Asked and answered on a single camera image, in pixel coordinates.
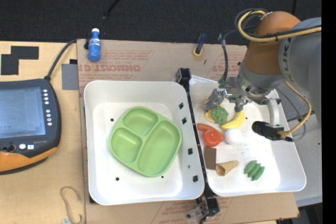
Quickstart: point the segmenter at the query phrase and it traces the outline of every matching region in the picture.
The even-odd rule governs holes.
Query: red tomato
[[[203,141],[209,147],[217,146],[224,140],[224,136],[216,129],[209,129],[203,133]]]

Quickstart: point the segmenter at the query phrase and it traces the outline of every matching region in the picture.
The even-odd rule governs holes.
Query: green pea pod
[[[258,171],[259,169],[261,168],[261,164],[260,163],[257,163],[254,168],[252,169],[252,171],[250,173],[248,173],[248,177],[253,177]]]
[[[259,177],[264,173],[265,167],[262,166],[259,171],[252,177],[252,181],[259,179]]]
[[[250,173],[256,165],[257,165],[256,159],[254,161],[249,162],[248,165],[244,169],[244,174]]]

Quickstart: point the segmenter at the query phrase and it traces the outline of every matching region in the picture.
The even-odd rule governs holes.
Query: cardboard box
[[[195,200],[142,202],[137,204],[102,206],[90,202],[87,171],[87,139],[83,91],[92,80],[173,81],[179,68],[190,68],[192,75],[218,80],[225,61],[221,45],[205,44],[200,57],[193,56],[195,44],[145,41],[102,40],[101,60],[92,63],[84,49],[85,39],[77,40],[78,73],[83,145],[83,172],[87,223],[190,223],[185,213],[197,206]],[[228,76],[238,75],[238,62],[245,46],[227,46]],[[247,223],[298,216],[293,193],[218,197],[220,212],[206,223]]]

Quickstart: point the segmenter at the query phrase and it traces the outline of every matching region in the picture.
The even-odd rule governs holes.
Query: screen
[[[0,90],[0,138],[45,134],[40,87]]]

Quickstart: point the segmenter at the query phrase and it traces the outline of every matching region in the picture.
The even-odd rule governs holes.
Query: blue bottle
[[[91,62],[98,62],[100,60],[101,41],[99,38],[99,29],[92,30],[92,37],[89,41],[88,58]]]

